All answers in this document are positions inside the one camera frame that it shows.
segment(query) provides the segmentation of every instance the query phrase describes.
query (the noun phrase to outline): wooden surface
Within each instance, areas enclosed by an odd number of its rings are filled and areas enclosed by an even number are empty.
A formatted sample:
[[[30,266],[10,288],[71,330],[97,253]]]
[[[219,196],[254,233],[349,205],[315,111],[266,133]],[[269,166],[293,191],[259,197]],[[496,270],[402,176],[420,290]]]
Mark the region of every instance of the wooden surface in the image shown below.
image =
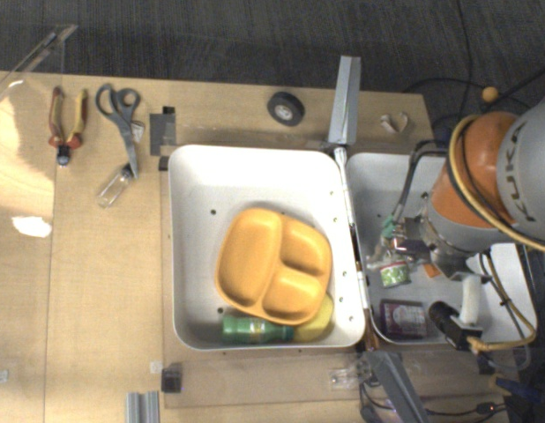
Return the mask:
[[[116,127],[99,115],[93,99],[84,144],[67,168],[56,167],[47,145],[53,86],[66,95],[68,131],[80,89],[93,98],[106,82],[138,90],[135,119],[146,124],[150,113],[174,106],[184,141],[247,144],[253,139],[240,141],[240,130],[251,129],[266,133],[258,136],[264,144],[305,147],[303,140],[325,136],[331,116],[332,90],[288,90],[307,109],[304,122],[290,129],[265,109],[279,88],[128,78],[36,75],[1,102],[0,370],[10,377],[0,383],[0,422],[119,422],[128,392],[160,387],[151,367],[163,361],[164,231],[161,175],[158,159],[149,156],[148,130],[138,147],[140,178],[108,210],[95,195],[126,157]],[[409,113],[411,128],[399,136],[386,133],[379,116],[400,111]],[[360,140],[373,149],[407,152],[430,136],[420,96],[362,93],[359,115]],[[41,216],[53,232],[43,239],[21,235],[14,216]],[[359,421],[358,407],[342,400],[170,409],[161,398],[161,421]]]

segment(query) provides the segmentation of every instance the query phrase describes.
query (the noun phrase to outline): yellow object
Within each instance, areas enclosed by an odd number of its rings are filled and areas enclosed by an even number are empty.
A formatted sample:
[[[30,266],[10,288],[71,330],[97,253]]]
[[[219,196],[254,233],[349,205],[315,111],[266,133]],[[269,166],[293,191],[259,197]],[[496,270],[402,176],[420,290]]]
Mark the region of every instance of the yellow object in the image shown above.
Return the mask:
[[[451,171],[453,174],[453,177],[455,179],[455,182],[459,186],[459,190],[461,194],[465,197],[465,199],[474,207],[475,210],[478,211],[479,215],[482,216],[484,219],[486,219],[492,226],[494,226],[496,229],[498,229],[500,232],[503,232],[510,236],[513,240],[525,244],[529,246],[530,248],[540,250],[541,252],[545,252],[545,245],[541,244],[535,240],[532,240],[531,238],[519,234],[515,230],[513,230],[510,226],[506,226],[503,224],[495,215],[492,214],[490,210],[488,210],[481,202],[474,196],[474,194],[471,192],[470,189],[466,186],[466,184],[462,181],[462,178],[460,176],[459,172],[459,165],[457,165],[457,157],[456,151],[457,151],[457,141],[461,137],[464,128],[472,123],[478,115],[470,115],[465,117],[462,121],[460,121],[457,124],[457,127],[455,127],[455,130],[453,131],[451,135],[451,141],[449,143],[449,154],[448,159],[449,163],[451,165]]]
[[[519,318],[519,320],[523,322],[523,324],[525,324],[525,326],[530,330],[531,333],[526,338],[522,338],[521,340],[514,340],[512,342],[486,343],[477,337],[467,337],[467,342],[471,345],[471,348],[477,352],[499,351],[503,349],[512,349],[512,348],[517,348],[518,346],[530,344],[531,342],[535,340],[535,337],[537,336],[534,326],[521,314],[519,309],[515,306],[513,301],[510,299],[510,296],[508,296],[508,293],[505,291],[504,286],[502,285],[502,282],[500,281],[500,277],[498,276],[496,267],[494,266],[494,263],[492,262],[492,257],[490,256],[490,253],[486,254],[486,259],[488,260],[488,265],[490,268],[490,272],[492,273],[492,277],[494,278],[494,281],[496,282],[498,290],[500,291],[500,294],[502,295],[502,301],[506,302],[507,305],[510,306],[511,311]]]
[[[307,323],[294,328],[293,340],[299,343],[307,343],[319,338],[332,320],[332,313],[333,301],[329,294],[326,293],[316,315]]]
[[[221,245],[215,285],[242,312],[277,324],[309,321],[332,271],[332,250],[316,229],[276,211],[239,213]]]
[[[494,86],[487,86],[482,90],[482,100],[486,103],[493,103],[500,96],[500,93]]]

